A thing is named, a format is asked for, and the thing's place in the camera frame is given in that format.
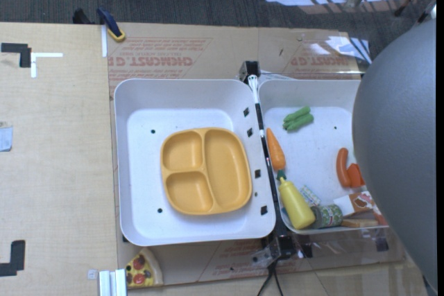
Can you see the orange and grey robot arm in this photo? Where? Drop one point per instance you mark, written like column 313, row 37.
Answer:
column 399, row 149

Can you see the brown cardboard board red print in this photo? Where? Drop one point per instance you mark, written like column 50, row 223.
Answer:
column 215, row 52

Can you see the green beans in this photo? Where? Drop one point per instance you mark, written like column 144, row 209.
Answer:
column 298, row 119

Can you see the thin black and white rod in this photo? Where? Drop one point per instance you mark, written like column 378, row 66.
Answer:
column 259, row 118

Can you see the white plastic tray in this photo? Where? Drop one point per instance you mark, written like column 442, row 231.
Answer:
column 145, row 163
column 312, row 156

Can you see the orange sausage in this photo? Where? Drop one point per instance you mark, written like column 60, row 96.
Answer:
column 342, row 170

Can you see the orange carrot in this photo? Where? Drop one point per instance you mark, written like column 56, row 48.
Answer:
column 275, row 150

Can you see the orange block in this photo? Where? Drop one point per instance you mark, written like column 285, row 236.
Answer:
column 355, row 176

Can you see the white and brown carton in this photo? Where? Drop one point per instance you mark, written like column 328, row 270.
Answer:
column 357, row 202

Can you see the small white printed packet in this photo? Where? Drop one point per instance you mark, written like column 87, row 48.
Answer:
column 310, row 195

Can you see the yellow divided plate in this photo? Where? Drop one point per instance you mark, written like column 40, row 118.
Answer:
column 222, row 163

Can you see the yellow squeeze bottle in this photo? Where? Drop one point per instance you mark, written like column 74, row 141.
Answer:
column 295, row 204

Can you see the green can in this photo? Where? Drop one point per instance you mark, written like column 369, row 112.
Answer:
column 329, row 216

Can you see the yellow pizza slice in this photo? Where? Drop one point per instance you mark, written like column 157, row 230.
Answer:
column 142, row 270

